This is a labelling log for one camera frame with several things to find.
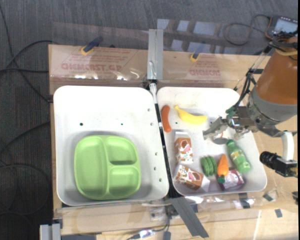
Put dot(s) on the white and orange can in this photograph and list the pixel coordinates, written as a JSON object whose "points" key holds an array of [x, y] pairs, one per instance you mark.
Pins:
{"points": [[220, 141]]}

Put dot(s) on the green ridged toy vegetable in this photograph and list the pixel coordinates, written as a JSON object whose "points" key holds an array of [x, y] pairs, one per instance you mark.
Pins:
{"points": [[208, 166]]}

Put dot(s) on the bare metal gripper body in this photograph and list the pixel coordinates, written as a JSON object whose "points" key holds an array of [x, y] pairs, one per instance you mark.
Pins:
{"points": [[243, 120]]}

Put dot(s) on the orange sausage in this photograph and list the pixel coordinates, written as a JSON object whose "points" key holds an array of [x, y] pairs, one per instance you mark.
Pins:
{"points": [[166, 119]]}

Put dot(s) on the brown cardboard board red print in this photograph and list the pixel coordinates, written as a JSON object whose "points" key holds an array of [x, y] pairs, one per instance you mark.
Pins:
{"points": [[110, 66]]}

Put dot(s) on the orange carrot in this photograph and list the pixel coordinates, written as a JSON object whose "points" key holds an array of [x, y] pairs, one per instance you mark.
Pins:
{"points": [[223, 167]]}

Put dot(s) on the brown and white carton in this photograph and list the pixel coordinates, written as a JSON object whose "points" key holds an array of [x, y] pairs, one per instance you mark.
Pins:
{"points": [[183, 150], [190, 178]]}

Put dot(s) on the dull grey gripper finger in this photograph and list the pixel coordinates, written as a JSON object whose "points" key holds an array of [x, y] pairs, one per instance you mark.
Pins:
{"points": [[215, 127], [240, 134]]}

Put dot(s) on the purple and white packet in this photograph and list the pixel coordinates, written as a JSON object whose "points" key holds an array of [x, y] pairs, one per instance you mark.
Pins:
{"points": [[233, 180]]}

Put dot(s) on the black cylinder on white bracket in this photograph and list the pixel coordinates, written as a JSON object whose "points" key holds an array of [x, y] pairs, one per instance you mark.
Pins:
{"points": [[277, 162]]}

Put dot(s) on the yellow banana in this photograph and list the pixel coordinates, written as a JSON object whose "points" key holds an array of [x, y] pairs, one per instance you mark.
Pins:
{"points": [[191, 118]]}

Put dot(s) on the white plastic tray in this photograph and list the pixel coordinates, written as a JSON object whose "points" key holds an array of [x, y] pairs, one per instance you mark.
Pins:
{"points": [[202, 99], [102, 109]]}

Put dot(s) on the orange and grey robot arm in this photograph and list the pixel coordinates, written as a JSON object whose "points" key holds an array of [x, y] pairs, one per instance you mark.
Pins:
{"points": [[277, 79]]}

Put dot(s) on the green divided plate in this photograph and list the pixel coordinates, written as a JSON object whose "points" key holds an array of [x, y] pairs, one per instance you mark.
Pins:
{"points": [[95, 166]]}

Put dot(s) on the green plastic bottle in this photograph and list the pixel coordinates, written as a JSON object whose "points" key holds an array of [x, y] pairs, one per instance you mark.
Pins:
{"points": [[238, 157]]}

